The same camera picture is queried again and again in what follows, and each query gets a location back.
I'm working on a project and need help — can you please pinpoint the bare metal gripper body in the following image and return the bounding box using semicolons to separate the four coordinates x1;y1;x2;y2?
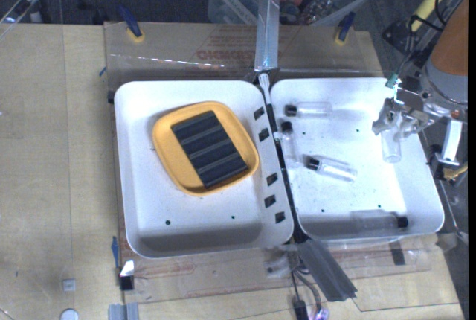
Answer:
393;86;469;126

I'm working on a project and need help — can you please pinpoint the clear plastic bottle black cap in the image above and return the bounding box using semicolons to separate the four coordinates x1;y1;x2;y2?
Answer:
284;101;333;118
306;154;358;183
279;120;300;167
350;210;409;234

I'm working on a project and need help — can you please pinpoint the white plastic tray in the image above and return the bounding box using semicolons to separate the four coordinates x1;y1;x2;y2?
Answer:
268;77;446;242
113;79;295;260

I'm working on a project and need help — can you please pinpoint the black ribbed rectangular block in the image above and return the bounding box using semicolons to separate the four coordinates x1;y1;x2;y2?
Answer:
170;109;250;190

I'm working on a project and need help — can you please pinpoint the yellow plate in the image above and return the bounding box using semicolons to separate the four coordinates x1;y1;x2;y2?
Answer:
151;100;260;198

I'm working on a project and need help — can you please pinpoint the brown cardboard board red print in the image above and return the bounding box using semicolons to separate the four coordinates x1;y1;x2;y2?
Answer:
103;20;463;312

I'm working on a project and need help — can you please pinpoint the black cylinder on white bracket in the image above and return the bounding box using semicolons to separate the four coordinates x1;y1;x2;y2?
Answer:
427;118;464;182

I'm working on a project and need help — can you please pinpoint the black block with thin wires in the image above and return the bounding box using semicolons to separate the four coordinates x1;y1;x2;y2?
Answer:
292;296;309;320

